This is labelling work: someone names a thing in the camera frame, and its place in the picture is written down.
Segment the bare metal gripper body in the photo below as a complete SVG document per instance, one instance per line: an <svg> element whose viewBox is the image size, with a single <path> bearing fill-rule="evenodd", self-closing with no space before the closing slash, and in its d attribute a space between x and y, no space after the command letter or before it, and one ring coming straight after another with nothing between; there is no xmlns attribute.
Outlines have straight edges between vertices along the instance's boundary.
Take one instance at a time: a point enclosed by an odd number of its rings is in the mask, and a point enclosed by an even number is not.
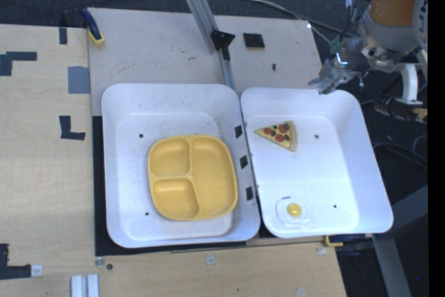
<svg viewBox="0 0 445 297"><path fill-rule="evenodd" d="M332 76L354 77L367 70L393 72L404 52L383 47L371 36L363 42L359 37L341 37L332 41Z"/></svg>

